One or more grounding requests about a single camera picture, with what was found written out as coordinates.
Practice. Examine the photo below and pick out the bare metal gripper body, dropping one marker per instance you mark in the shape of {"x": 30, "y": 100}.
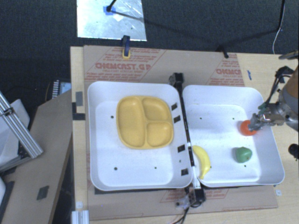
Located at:
{"x": 275, "y": 116}

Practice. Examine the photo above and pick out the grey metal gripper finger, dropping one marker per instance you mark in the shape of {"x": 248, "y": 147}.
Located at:
{"x": 253, "y": 126}
{"x": 258, "y": 117}

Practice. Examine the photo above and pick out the orange round toy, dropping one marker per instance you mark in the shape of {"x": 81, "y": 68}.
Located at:
{"x": 244, "y": 128}

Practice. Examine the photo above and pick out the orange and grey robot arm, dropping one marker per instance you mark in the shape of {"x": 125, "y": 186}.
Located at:
{"x": 293, "y": 94}

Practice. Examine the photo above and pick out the green rounded toy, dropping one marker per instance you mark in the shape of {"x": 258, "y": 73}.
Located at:
{"x": 243, "y": 155}

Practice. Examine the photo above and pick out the white plastic tray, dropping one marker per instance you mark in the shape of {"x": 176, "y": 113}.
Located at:
{"x": 219, "y": 134}
{"x": 140, "y": 167}

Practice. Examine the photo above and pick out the yellow banana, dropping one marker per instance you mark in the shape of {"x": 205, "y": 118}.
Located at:
{"x": 202, "y": 158}

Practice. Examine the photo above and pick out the thin black and white rod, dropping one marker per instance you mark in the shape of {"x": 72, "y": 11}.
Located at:
{"x": 186, "y": 127}

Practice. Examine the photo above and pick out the brown cardboard board red print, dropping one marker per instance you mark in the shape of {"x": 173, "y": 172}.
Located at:
{"x": 177, "y": 62}

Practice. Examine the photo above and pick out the yellow divided plate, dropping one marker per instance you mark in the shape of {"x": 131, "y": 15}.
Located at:
{"x": 133, "y": 122}

